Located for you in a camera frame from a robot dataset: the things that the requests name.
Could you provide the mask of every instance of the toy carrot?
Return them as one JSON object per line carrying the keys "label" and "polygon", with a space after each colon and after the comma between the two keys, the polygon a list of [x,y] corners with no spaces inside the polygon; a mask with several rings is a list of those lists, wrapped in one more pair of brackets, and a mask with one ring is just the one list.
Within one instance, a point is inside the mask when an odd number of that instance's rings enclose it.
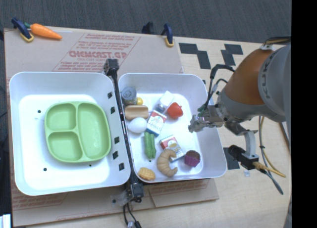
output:
{"label": "toy carrot", "polygon": [[54,38],[54,39],[62,39],[62,36],[59,34],[55,33],[53,30],[38,24],[34,23],[32,25],[28,25],[31,28],[31,31],[33,34],[38,35],[38,36],[43,36],[47,38]]}

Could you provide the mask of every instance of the croissant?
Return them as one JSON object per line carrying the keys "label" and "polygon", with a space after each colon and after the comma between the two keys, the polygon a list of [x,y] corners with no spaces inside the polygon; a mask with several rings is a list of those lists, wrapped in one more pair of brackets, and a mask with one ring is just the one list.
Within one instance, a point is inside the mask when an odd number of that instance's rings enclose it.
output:
{"label": "croissant", "polygon": [[158,170],[168,177],[174,176],[178,168],[171,169],[169,166],[169,157],[176,157],[176,152],[171,149],[165,149],[157,159]]}

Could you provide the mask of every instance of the divided green plate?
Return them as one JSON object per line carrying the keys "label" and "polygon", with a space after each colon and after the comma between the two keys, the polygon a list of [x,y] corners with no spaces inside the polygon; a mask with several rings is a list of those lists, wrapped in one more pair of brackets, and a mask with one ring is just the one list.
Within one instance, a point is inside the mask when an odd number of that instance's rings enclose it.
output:
{"label": "divided green plate", "polygon": [[104,158],[111,149],[104,110],[92,102],[53,104],[45,114],[49,152],[62,162],[86,162]]}

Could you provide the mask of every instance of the wooden table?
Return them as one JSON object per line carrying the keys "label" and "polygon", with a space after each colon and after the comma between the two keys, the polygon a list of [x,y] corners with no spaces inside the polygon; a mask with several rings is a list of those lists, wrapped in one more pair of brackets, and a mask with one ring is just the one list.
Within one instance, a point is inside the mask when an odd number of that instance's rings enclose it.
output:
{"label": "wooden table", "polygon": [[[140,36],[141,34],[119,33],[121,35]],[[177,54],[180,58],[182,70],[180,73],[194,74],[206,82],[209,87],[211,68],[216,64],[231,64],[234,68],[253,50],[261,44],[219,41],[208,39],[192,39],[174,37]],[[144,47],[143,54],[151,53]],[[7,75],[12,73],[12,65],[8,60],[12,55],[6,54]],[[221,70],[215,79],[229,80],[231,72]],[[258,117],[242,124],[246,129],[258,130]],[[223,147],[232,144],[245,148],[244,137],[237,137],[225,127],[218,128]],[[263,163],[259,148],[259,136],[256,134],[257,154]],[[291,156],[285,133],[279,123],[265,119],[263,125],[263,143],[269,160],[283,174],[285,178],[273,174],[281,186],[284,194],[281,195],[275,188],[272,180],[257,170],[230,169],[220,178],[214,178],[219,199],[148,210],[133,210],[133,215],[142,227],[213,227],[213,228],[240,228],[240,227],[283,227],[288,211],[291,196]],[[66,227],[126,227],[122,213],[101,215],[46,224],[31,225],[37,228],[66,228]]]}

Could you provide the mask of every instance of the muffin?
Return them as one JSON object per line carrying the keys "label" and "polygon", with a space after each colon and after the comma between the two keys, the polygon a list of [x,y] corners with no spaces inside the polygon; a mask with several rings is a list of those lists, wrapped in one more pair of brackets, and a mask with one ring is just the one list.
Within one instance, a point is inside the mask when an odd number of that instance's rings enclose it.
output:
{"label": "muffin", "polygon": [[200,154],[197,151],[190,150],[185,154],[185,164],[191,167],[196,167],[200,162]]}

